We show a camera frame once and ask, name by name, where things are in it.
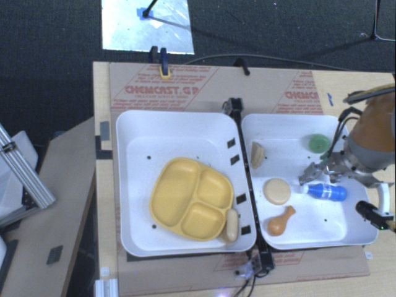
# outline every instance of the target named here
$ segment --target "black mount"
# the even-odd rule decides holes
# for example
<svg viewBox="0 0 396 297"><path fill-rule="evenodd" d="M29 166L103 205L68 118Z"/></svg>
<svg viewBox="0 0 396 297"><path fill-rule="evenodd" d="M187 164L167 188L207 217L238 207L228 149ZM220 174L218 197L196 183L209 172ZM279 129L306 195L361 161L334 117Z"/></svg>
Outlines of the black mount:
<svg viewBox="0 0 396 297"><path fill-rule="evenodd" d="M230 116L232 119L234 119L236 126L238 128L239 141L241 142L241 150L242 150L243 162L246 172L246 179L248 181L247 185L249 186L250 199L252 202L254 223L256 224L256 231L257 231L256 244L259 249L261 267L263 270L269 271L274 268L272 252L270 246L264 241L264 238L261 233L260 220L259 220L259 215L257 213L256 200L254 198L254 191L253 191L253 183L249 169L249 161L247 156L248 153L246 152L245 141L242 133L242 125L241 125L242 110L243 110L243 103L241 98L230 98L228 99L228 101L224 102L223 112L228 116Z"/></svg>

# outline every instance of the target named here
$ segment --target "black clip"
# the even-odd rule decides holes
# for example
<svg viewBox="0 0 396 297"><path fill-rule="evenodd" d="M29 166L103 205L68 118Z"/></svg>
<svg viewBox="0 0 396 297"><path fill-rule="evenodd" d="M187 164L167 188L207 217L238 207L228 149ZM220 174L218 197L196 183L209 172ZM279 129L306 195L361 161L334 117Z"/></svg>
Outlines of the black clip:
<svg viewBox="0 0 396 297"><path fill-rule="evenodd" d="M15 142L9 142L5 146L1 147L0 152L8 153L15 150L16 148L17 148L17 144L15 144Z"/></svg>
<svg viewBox="0 0 396 297"><path fill-rule="evenodd" d="M233 66L235 67L242 67L245 76L250 75L250 71L248 69L248 64L243 58L237 58L234 62Z"/></svg>
<svg viewBox="0 0 396 297"><path fill-rule="evenodd" d="M171 71L168 65L168 53L166 52L166 48L161 48L160 51L160 59L158 60L158 47L153 46L148 54L148 62L149 63L160 63L160 75L161 79L169 79L171 77Z"/></svg>
<svg viewBox="0 0 396 297"><path fill-rule="evenodd" d="M235 113L241 114L243 110L242 98L230 98L223 103L223 113L233 117Z"/></svg>
<svg viewBox="0 0 396 297"><path fill-rule="evenodd" d="M151 64L151 63L157 63L157 62L159 62L159 59L158 59L158 47L157 46L153 46L153 47L151 47L151 50L150 50L150 52L149 52L149 54L148 54L148 62Z"/></svg>

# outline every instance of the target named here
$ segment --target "green object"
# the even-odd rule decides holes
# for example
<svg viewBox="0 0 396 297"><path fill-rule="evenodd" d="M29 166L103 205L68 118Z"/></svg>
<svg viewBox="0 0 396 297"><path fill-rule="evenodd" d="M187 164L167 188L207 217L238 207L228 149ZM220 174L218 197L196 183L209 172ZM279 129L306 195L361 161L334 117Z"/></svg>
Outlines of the green object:
<svg viewBox="0 0 396 297"><path fill-rule="evenodd" d="M309 149L314 153L323 153L330 147L330 140L323 134L315 134L308 143Z"/></svg>

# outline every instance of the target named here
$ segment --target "small cream object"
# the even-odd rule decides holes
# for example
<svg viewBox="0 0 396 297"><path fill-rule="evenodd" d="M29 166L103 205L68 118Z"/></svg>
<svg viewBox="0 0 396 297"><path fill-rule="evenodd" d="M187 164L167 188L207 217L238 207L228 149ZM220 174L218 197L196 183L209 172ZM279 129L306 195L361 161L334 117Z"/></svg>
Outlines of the small cream object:
<svg viewBox="0 0 396 297"><path fill-rule="evenodd" d="M291 194L289 184L280 178L268 180L264 184L263 190L265 198L274 205L285 204Z"/></svg>
<svg viewBox="0 0 396 297"><path fill-rule="evenodd" d="M265 149L257 142L252 143L252 153L250 164L254 169L258 168L265 157Z"/></svg>
<svg viewBox="0 0 396 297"><path fill-rule="evenodd" d="M227 211L227 222L220 237L226 243L234 242L238 237L238 212L235 209Z"/></svg>

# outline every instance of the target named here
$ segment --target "brown cardboard sheet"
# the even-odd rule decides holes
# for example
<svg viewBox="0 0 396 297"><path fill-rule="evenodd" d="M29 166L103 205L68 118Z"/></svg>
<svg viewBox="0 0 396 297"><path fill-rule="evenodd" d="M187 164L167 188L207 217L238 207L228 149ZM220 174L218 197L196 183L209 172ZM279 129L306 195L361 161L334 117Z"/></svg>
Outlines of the brown cardboard sheet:
<svg viewBox="0 0 396 297"><path fill-rule="evenodd" d="M311 71L237 67L171 66L170 80L161 80L155 64L110 64L112 137L116 118L125 110L221 112L224 101L243 99L249 113L322 114ZM246 254L133 259L119 238L118 159L113 140L114 190L120 296L241 286L235 270ZM276 252L275 269L259 284L300 282L369 275L362 247L332 247Z"/></svg>

